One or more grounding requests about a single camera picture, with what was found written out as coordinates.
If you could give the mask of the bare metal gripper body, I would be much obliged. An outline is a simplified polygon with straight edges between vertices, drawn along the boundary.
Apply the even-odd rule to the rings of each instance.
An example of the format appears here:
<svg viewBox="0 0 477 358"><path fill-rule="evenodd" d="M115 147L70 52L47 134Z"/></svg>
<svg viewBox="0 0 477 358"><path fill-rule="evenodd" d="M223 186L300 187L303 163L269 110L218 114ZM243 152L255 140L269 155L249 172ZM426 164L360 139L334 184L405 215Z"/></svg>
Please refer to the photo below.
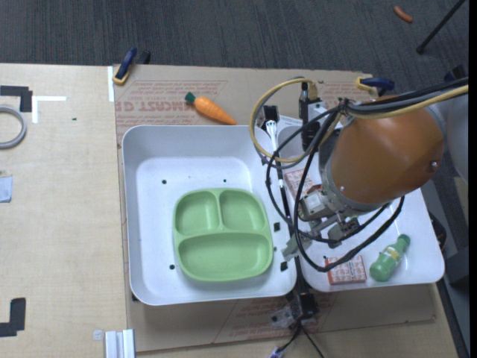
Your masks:
<svg viewBox="0 0 477 358"><path fill-rule="evenodd" d="M321 235L337 222L357 218L357 214L332 192L312 189L300 199L300 219L308 222L311 235Z"/></svg>

